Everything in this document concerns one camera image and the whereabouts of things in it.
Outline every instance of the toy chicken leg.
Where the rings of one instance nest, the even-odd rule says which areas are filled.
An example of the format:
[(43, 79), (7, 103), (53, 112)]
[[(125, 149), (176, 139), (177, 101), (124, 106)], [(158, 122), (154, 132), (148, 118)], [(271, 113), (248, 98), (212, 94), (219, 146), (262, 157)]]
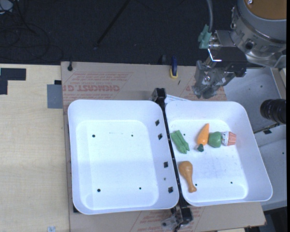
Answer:
[(178, 166), (180, 174), (188, 183), (189, 192), (195, 192), (197, 189), (192, 182), (193, 167), (190, 161), (182, 161)]

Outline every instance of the toy food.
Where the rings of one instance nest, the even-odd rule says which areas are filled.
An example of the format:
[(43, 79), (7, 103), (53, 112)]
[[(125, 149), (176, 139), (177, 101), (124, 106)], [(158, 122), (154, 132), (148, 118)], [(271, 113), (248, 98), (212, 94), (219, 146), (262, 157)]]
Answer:
[(190, 149), (188, 143), (183, 138), (182, 133), (179, 130), (176, 130), (174, 132), (171, 132), (170, 136), (175, 143), (178, 151), (183, 154), (187, 154), (187, 151), (189, 151)]
[(200, 131), (198, 138), (197, 138), (197, 144), (199, 151), (204, 151), (204, 145), (207, 144), (209, 137), (209, 123), (205, 124), (202, 130)]
[(188, 191), (195, 192), (197, 189), (192, 182), (193, 167), (190, 161), (182, 161), (178, 166), (180, 174), (188, 183)]
[(208, 145), (219, 148), (222, 144), (225, 146), (234, 145), (236, 142), (236, 134), (231, 131), (213, 132), (208, 136)]

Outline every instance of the orange carrot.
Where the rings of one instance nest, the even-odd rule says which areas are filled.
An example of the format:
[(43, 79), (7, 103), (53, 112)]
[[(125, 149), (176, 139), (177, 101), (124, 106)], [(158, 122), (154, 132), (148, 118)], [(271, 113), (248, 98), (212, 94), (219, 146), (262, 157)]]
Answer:
[(204, 145), (208, 142), (208, 136), (209, 136), (209, 123), (205, 124), (202, 130), (200, 131), (198, 138), (197, 138), (197, 144), (199, 145), (198, 150), (204, 151)]

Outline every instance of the empty white tray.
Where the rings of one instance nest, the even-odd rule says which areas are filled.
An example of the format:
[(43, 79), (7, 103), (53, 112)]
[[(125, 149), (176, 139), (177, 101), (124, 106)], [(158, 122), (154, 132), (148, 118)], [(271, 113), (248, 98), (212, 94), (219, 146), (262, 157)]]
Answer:
[[(172, 101), (166, 105), (169, 130), (180, 130), (189, 144), (187, 154), (180, 153), (172, 141), (177, 165), (188, 160), (193, 165), (192, 181), (197, 191), (188, 192), (180, 175), (185, 200), (193, 206), (266, 201), (272, 185), (257, 146), (246, 110), (233, 101)], [(235, 145), (195, 148), (196, 139), (209, 123), (209, 132), (231, 131)]]
[(163, 113), (152, 101), (68, 108), (72, 198), (83, 214), (168, 209), (179, 199)]

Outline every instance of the cardboard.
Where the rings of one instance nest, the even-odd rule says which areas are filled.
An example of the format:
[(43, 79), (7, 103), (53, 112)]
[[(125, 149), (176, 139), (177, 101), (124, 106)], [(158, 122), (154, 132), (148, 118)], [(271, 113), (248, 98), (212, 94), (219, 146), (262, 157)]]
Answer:
[[(61, 63), (62, 96), (67, 157), (70, 229), (72, 232), (162, 232), (161, 221), (170, 210), (120, 212), (84, 215), (75, 212), (72, 201), (71, 154), (67, 109), (77, 99), (149, 100), (155, 88), (165, 88), (168, 95), (197, 101), (191, 89), (195, 84), (194, 66), (178, 66), (178, 77), (170, 77), (167, 65), (134, 65), (114, 63)], [(226, 101), (221, 87), (208, 100)], [(194, 220), (183, 232), (205, 232), (261, 226), (266, 223), (260, 202), (191, 207)]]

